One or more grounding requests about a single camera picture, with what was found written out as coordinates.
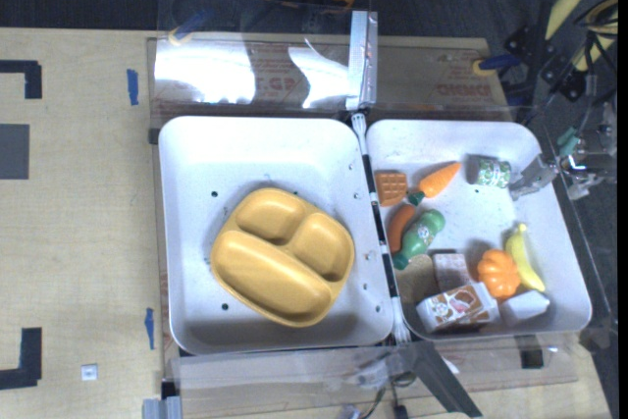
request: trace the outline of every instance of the orange waffle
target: orange waffle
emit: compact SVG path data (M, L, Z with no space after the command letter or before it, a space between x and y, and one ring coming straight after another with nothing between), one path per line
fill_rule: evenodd
M375 188L381 206L393 206L403 199L408 191L408 180L405 173L377 172Z

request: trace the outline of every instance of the orange pumpkin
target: orange pumpkin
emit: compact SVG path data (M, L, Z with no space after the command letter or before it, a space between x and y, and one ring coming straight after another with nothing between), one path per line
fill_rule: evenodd
M514 295L521 285L517 264L503 250L485 251L478 264L478 275L480 281L487 286L489 293L499 300Z

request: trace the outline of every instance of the toy bottle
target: toy bottle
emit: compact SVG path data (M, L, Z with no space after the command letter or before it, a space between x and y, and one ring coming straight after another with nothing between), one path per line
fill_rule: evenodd
M428 210L403 235L401 250L392 257L398 270L407 267L410 259L425 253L434 237L445 227L445 217L438 210Z

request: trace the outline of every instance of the yellow banana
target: yellow banana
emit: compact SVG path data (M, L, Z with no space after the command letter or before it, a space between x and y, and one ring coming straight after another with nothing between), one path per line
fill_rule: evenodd
M546 286L541 278L539 278L539 275L532 269L530 262L528 262L526 245L523 238L523 233L526 229L525 224L519 224L517 230L506 240L505 248L517 264L521 283L525 287L545 291Z

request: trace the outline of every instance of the beige table surface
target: beige table surface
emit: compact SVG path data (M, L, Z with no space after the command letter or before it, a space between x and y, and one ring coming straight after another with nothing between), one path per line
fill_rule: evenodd
M0 124L30 125L29 179L0 180L0 369L18 366L21 328L43 333L42 379L0 391L2 419L137 418L143 400L159 396L162 338L156 330L151 350L144 327L146 308L161 324L147 141L146 47L154 35L0 28L0 59L37 60L43 68L41 100L24 100L22 75L0 74ZM136 106L127 69L138 73ZM485 417L610 417L590 355L577 344L572 350L572 382L471 397ZM81 365L93 363L98 379L82 381ZM443 417L430 396L406 405L412 417ZM392 414L381 406L372 417Z

